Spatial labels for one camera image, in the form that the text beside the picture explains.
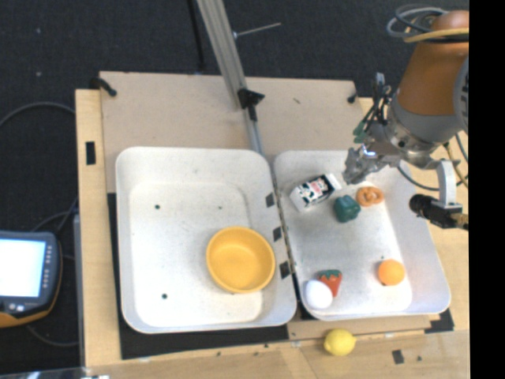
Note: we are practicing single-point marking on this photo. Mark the brown cardboard board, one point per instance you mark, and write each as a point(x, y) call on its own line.
point(177, 113)

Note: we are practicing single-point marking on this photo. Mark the green bell pepper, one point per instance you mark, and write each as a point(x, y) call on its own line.
point(347, 209)

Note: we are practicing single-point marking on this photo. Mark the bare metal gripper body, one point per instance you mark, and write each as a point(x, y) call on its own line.
point(388, 148)

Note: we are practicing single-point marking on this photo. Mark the white egg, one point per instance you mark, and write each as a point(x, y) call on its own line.
point(318, 294)

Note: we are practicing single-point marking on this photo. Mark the red strawberry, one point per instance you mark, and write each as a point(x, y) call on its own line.
point(332, 280)

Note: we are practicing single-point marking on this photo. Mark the yellow bowl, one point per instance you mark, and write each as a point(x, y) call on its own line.
point(240, 260)

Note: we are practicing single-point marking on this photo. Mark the white plastic tray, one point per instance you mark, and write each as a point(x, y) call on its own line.
point(177, 231)
point(355, 251)

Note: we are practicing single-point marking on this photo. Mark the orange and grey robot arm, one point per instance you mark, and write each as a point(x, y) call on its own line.
point(430, 81)

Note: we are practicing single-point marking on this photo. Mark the white milk carton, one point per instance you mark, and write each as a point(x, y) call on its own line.
point(313, 192)

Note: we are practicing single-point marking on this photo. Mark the yellow lemon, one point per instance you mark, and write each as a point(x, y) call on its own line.
point(339, 342)

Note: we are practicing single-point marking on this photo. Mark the black cylinder on white bracket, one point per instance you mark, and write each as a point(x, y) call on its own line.
point(434, 209)

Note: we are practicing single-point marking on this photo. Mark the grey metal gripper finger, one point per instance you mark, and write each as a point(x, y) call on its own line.
point(363, 172)
point(349, 171)

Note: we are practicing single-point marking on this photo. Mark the orange pretzel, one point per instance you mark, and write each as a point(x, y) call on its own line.
point(369, 196)

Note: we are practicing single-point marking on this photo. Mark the orange fruit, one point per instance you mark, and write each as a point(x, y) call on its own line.
point(391, 272)

